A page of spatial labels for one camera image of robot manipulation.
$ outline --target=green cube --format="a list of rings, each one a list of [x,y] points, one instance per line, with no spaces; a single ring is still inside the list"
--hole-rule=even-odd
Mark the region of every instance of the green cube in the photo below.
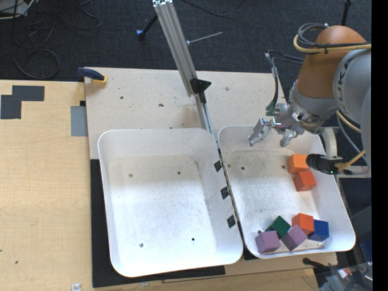
[[[287,234],[290,228],[291,228],[291,225],[286,220],[284,220],[281,216],[278,216],[274,220],[274,222],[270,226],[268,226],[268,228],[266,228],[266,231],[276,230],[279,238],[282,238],[285,234]]]

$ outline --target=wooden table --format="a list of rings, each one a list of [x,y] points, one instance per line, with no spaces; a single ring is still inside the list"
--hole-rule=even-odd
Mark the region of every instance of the wooden table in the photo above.
[[[85,84],[0,81],[0,95],[13,85],[43,86],[44,101],[22,101],[20,119],[0,119],[2,290],[69,291],[76,283],[82,291],[318,289],[302,262],[309,255],[242,259],[219,277],[93,288],[89,139],[72,136],[70,110],[85,100]],[[337,264],[335,252],[311,257]]]

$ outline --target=orange cube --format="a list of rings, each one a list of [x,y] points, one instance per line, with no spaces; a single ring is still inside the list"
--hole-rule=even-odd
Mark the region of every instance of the orange cube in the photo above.
[[[299,225],[302,231],[309,236],[314,232],[314,217],[305,213],[298,213],[291,220],[292,226]]]
[[[309,191],[316,186],[314,174],[310,170],[299,172],[292,179],[298,192]]]
[[[287,168],[289,173],[305,172],[309,169],[306,163],[307,155],[293,154],[287,160]]]

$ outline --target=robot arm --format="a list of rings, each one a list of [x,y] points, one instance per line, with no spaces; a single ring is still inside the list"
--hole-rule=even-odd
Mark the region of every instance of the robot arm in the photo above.
[[[320,29],[315,42],[304,38],[306,32]],[[298,42],[308,48],[299,46]],[[322,125],[334,114],[351,119],[361,127],[369,169],[370,150],[370,96],[371,96],[371,45],[354,30],[345,26],[306,24],[301,26],[294,46],[306,53],[297,79],[290,91],[287,104],[277,104],[271,120],[260,119],[250,145],[264,139],[270,129],[283,134],[281,146],[304,131],[322,135]],[[326,173],[338,173],[341,158],[335,156],[308,156],[310,166]]]

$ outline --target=gray tape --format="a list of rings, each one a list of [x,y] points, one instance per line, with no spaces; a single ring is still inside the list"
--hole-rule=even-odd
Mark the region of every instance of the gray tape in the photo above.
[[[87,136],[86,107],[71,106],[72,136]]]

